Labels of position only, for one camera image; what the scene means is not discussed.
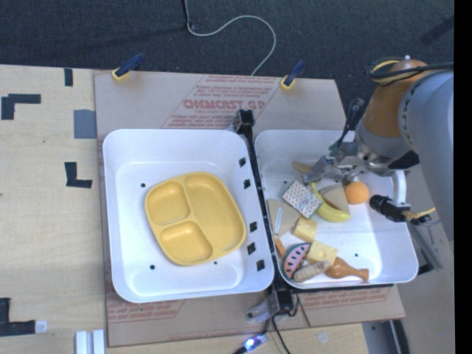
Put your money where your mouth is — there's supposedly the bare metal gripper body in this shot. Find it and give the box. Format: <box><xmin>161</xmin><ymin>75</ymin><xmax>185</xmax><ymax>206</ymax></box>
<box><xmin>332</xmin><ymin>142</ymin><xmax>393</xmax><ymax>178</ymax></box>

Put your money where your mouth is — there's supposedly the orange fruit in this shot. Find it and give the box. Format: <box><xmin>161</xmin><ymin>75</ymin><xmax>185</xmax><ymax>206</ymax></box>
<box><xmin>344</xmin><ymin>181</ymin><xmax>370</xmax><ymax>206</ymax></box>

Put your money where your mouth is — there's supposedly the beige wedge slice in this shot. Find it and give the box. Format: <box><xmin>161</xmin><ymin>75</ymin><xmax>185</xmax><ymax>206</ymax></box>
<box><xmin>318</xmin><ymin>184</ymin><xmax>351</xmax><ymax>215</ymax></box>

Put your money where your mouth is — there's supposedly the white patterned packet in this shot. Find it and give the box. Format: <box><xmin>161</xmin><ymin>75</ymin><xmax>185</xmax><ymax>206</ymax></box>
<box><xmin>281</xmin><ymin>179</ymin><xmax>325</xmax><ymax>220</ymax></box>

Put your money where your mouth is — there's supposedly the yellow banana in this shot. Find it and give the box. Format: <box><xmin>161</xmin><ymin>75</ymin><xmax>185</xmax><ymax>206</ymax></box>
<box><xmin>310</xmin><ymin>181</ymin><xmax>352</xmax><ymax>223</ymax></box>

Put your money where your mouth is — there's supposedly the beige triangular slice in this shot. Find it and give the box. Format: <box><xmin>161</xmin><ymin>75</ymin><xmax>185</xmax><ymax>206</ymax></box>
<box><xmin>265</xmin><ymin>198</ymin><xmax>302</xmax><ymax>237</ymax></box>

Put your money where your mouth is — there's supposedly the yellow cheese cube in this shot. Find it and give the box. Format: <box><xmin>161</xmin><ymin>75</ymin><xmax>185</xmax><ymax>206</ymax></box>
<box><xmin>306</xmin><ymin>240</ymin><xmax>339</xmax><ymax>266</ymax></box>
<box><xmin>292</xmin><ymin>215</ymin><xmax>319</xmax><ymax>243</ymax></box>

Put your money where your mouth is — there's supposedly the white plastic tray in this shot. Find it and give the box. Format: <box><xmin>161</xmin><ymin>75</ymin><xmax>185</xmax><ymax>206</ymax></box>
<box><xmin>254</xmin><ymin>128</ymin><xmax>420</xmax><ymax>291</ymax></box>
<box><xmin>102</xmin><ymin>128</ymin><xmax>276</xmax><ymax>305</ymax></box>

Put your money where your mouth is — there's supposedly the pink watermelon slice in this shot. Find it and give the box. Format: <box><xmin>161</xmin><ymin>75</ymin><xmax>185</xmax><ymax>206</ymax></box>
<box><xmin>282</xmin><ymin>242</ymin><xmax>312</xmax><ymax>280</ymax></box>

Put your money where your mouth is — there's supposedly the brown chicken drumstick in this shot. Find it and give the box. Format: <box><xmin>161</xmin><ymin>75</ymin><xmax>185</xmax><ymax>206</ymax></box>
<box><xmin>324</xmin><ymin>257</ymin><xmax>370</xmax><ymax>282</ymax></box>

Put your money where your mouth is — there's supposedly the tan corn cob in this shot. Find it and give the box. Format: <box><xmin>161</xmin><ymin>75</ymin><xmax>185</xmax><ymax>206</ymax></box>
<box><xmin>292</xmin><ymin>260</ymin><xmax>332</xmax><ymax>284</ymax></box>

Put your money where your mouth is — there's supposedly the yellow divided plate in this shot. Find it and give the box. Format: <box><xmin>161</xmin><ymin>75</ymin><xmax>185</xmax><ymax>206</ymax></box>
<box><xmin>144</xmin><ymin>171</ymin><xmax>248</xmax><ymax>267</ymax></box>

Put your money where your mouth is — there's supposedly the brown cardboard board red print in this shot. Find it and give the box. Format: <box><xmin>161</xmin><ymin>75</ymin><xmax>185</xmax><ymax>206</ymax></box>
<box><xmin>93</xmin><ymin>69</ymin><xmax>407</xmax><ymax>348</ymax></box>

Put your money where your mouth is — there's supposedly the black cylinder on white bracket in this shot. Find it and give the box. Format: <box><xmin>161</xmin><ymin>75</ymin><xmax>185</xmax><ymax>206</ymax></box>
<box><xmin>369</xmin><ymin>168</ymin><xmax>412</xmax><ymax>223</ymax></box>

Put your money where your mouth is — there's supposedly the black block with thin wires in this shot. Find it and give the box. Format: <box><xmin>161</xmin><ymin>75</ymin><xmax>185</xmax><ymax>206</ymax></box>
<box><xmin>235</xmin><ymin>109</ymin><xmax>256</xmax><ymax>135</ymax></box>
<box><xmin>273</xmin><ymin>286</ymin><xmax>296</xmax><ymax>315</ymax></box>

